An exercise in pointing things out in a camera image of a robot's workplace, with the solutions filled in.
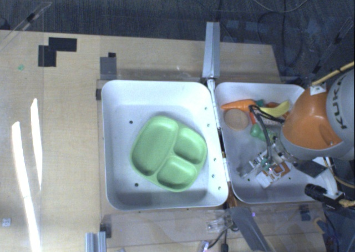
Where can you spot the orange carrot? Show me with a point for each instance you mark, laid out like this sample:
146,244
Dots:
238,105

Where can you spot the green pear-shaped toy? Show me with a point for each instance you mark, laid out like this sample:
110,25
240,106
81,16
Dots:
258,133

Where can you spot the green divided plate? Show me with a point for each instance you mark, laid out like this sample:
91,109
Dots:
158,145

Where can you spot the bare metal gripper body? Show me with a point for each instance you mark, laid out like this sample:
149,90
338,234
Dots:
270,159

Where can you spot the yellow banana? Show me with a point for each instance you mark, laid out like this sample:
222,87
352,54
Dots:
277,110

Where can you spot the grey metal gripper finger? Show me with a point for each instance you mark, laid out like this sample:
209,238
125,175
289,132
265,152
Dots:
264,181
245,170

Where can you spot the white plastic tray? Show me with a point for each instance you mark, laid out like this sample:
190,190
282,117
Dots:
238,145
122,145

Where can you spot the black cylinder on white bracket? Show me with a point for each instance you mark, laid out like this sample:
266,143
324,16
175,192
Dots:
319,192

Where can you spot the small orange sausage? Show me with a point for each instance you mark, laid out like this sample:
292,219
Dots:
252,117

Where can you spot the thin black and white rod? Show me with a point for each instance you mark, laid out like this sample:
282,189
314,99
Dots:
219,123

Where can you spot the tan round biscuit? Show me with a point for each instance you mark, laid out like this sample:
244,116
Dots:
235,120

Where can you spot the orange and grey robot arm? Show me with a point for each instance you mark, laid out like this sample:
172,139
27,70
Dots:
310,123

